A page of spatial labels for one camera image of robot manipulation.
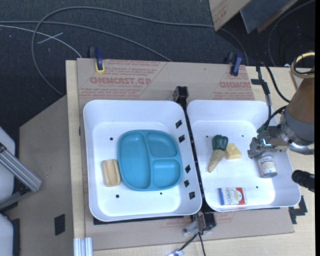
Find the wooden table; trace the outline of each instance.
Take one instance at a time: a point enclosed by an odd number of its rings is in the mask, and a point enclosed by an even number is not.
[[[293,82],[288,68],[271,68],[278,87],[283,95],[291,99],[295,93],[296,86]],[[256,68],[246,67],[249,79],[256,79]],[[273,109],[278,109],[287,103],[283,101],[272,86],[268,72],[262,68],[263,78],[269,84]],[[81,160],[81,142],[79,136],[80,116],[79,98],[77,85],[77,62],[66,61],[66,85],[69,125],[69,146],[70,146],[70,171],[72,190],[72,214],[73,214],[73,237],[84,239],[86,237],[85,215],[84,215],[84,193]],[[263,90],[260,86],[252,85],[254,98],[257,101],[265,101]],[[294,170],[304,170],[314,173],[314,156],[300,155],[289,152],[290,161]],[[266,235],[255,237],[232,238],[222,240],[204,241],[206,255],[215,256],[312,256],[316,255],[315,240],[315,194],[301,187],[301,194],[308,212],[305,216],[297,217],[297,224],[294,225],[294,233]],[[131,247],[122,249],[96,250],[95,256],[166,256],[180,248],[182,243],[171,243],[156,246]],[[194,241],[184,249],[185,255],[202,255],[202,247],[199,241]]]

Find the dark green object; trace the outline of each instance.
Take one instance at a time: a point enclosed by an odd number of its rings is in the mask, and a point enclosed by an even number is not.
[[[216,135],[212,139],[213,150],[226,151],[228,145],[228,137],[222,135]]]

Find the white surface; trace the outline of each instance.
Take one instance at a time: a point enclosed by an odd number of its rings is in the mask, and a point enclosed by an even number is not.
[[[172,101],[92,100],[83,109],[83,119],[89,207],[98,220],[181,216],[199,211],[202,197],[184,111],[178,104]],[[182,125],[176,128],[179,120]],[[117,159],[120,136],[132,130],[158,130],[173,136],[179,145],[183,165],[183,176],[178,185],[160,191],[135,191],[123,182],[114,187],[104,185],[101,162]],[[179,143],[182,135],[185,140]],[[191,192],[195,192],[192,199],[189,197]]]
[[[0,213],[0,256],[12,256],[14,227],[10,220]]]
[[[15,142],[1,127],[0,142],[7,148],[7,150],[11,154],[15,155]],[[14,190],[14,178],[15,176],[0,163],[0,202],[12,195],[12,192]]]
[[[291,179],[293,172],[287,152],[270,153],[277,176],[262,178],[258,161],[248,157],[247,150],[256,130],[267,120],[268,107],[261,101],[246,100],[194,100],[187,112],[208,205],[218,211],[234,211],[294,206],[300,201],[300,190]],[[277,125],[273,118],[271,126]],[[207,172],[213,152],[212,138],[228,137],[235,143],[242,156],[238,159],[223,158],[216,168]],[[242,187],[246,205],[221,205],[219,188]]]

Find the silver can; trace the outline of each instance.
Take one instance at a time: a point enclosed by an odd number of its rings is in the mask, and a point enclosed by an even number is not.
[[[272,178],[278,174],[272,156],[264,155],[258,159],[258,163],[263,178]]]

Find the blue plate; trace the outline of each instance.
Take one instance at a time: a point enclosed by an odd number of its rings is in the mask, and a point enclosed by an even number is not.
[[[117,154],[122,181],[133,190],[165,190],[181,181],[179,147],[166,132],[128,131],[119,139]]]

